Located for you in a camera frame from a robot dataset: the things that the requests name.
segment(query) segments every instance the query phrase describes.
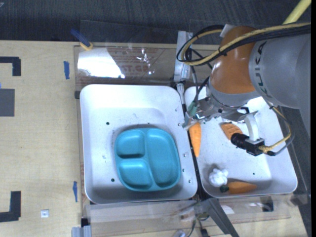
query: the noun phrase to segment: white sink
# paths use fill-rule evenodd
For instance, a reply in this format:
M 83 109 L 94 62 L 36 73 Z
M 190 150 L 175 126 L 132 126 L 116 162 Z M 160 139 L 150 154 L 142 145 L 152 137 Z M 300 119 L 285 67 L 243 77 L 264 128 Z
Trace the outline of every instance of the white sink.
M 185 91 L 186 104 L 189 105 L 196 93 L 195 87 Z M 205 88 L 199 99 L 205 97 Z M 263 98 L 250 100 L 247 105 L 250 112 L 258 111 L 255 119 L 258 123 L 259 135 L 265 139 L 265 145 L 272 145 L 283 138 L 283 134 L 275 113 Z M 287 149 L 279 155 L 271 157 L 265 154 L 253 156 L 243 149 L 238 149 L 225 136 L 220 127 L 222 118 L 202 122 L 202 141 L 197 164 L 204 190 L 212 197 L 259 196 L 272 194 L 287 194 L 297 187 L 297 177 Z M 248 135 L 245 123 L 234 123 Z M 277 151 L 284 146 L 282 143 L 275 148 Z M 257 189 L 241 195 L 220 193 L 218 187 L 210 185 L 208 176 L 214 168 L 227 169 L 228 179 L 242 180 L 258 186 Z
M 198 184 L 180 96 L 167 86 L 91 84 L 80 93 L 84 186 L 97 204 L 114 202 L 182 200 L 193 197 Z M 172 135 L 180 158 L 181 177 L 173 187 L 136 192 L 119 180 L 114 143 L 123 131 L 155 127 Z

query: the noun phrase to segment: white label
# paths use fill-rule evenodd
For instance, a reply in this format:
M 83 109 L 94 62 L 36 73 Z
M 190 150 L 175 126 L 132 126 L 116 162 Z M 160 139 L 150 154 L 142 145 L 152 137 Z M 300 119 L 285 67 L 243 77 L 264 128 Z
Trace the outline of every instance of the white label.
M 49 217 L 49 210 L 48 209 L 41 210 L 40 211 L 40 217 L 41 218 L 48 218 Z
M 229 206 L 227 205 L 222 205 L 223 210 L 225 211 L 226 214 L 234 214 L 235 212 L 233 211 L 233 209 L 231 209 Z

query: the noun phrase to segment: carrot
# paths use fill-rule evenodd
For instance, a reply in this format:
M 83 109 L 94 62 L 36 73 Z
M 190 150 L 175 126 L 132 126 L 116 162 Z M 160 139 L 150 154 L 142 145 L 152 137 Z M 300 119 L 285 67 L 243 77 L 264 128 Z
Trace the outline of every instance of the carrot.
M 230 182 L 227 185 L 222 185 L 220 187 L 220 191 L 222 193 L 228 191 L 230 194 L 240 194 L 240 193 L 246 193 L 246 192 L 252 191 L 256 188 L 257 188 L 257 185 L 255 184 L 235 181 L 235 182 Z
M 234 133 L 241 133 L 242 134 L 241 129 L 232 123 L 222 123 L 221 128 L 229 140 L 231 140 L 232 135 Z
M 197 122 L 193 126 L 191 126 L 189 128 L 189 134 L 191 138 L 194 155 L 198 157 L 202 138 L 201 124 Z

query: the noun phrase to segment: yellow pole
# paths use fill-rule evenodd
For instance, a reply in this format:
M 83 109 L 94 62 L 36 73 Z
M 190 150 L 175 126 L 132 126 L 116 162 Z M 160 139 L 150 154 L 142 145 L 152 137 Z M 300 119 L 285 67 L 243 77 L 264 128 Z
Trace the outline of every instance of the yellow pole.
M 302 16 L 304 11 L 311 5 L 311 3 L 312 0 L 300 0 L 283 24 L 296 22 L 300 16 Z

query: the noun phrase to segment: blue plate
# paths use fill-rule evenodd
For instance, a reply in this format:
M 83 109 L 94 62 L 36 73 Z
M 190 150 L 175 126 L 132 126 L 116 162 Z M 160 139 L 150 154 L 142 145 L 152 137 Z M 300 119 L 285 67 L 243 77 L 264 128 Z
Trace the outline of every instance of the blue plate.
M 118 135 L 115 146 L 118 177 L 130 190 L 161 191 L 175 186 L 181 175 L 172 136 L 158 128 L 138 128 Z

